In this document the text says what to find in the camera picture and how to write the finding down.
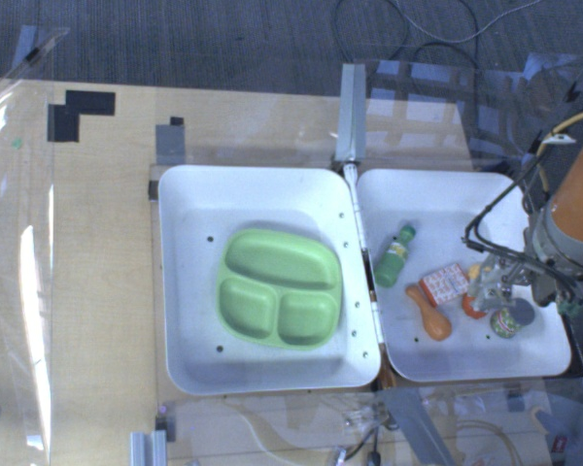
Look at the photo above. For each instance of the green plastic bottle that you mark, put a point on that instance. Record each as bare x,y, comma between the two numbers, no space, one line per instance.
391,260

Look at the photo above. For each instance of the orange bottle with yellow cap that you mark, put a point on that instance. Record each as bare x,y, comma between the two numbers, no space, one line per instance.
472,312

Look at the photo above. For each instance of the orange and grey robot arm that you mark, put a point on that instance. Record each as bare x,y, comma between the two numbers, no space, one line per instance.
575,202

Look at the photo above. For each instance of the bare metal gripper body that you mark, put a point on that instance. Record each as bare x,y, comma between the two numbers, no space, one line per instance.
507,266

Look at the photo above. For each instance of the orange toy drumstick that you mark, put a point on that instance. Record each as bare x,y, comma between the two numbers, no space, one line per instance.
435,323

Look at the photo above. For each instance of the pale wooden board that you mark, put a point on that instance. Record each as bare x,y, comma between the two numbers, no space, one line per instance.
102,260

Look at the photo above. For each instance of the white plastic tray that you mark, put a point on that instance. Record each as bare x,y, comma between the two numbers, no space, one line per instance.
194,309
437,202

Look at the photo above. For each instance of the orange and white carton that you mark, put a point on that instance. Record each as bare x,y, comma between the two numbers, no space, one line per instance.
444,284

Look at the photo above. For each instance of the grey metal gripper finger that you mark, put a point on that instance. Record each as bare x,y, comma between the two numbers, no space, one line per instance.
481,295
504,300

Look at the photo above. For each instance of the green divided plate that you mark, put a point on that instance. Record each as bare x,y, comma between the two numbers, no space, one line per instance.
277,289

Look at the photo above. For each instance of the thin black and white rod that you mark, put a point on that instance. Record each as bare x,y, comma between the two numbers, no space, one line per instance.
362,241

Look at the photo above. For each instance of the green patterned can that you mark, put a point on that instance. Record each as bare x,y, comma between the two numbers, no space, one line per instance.
505,323

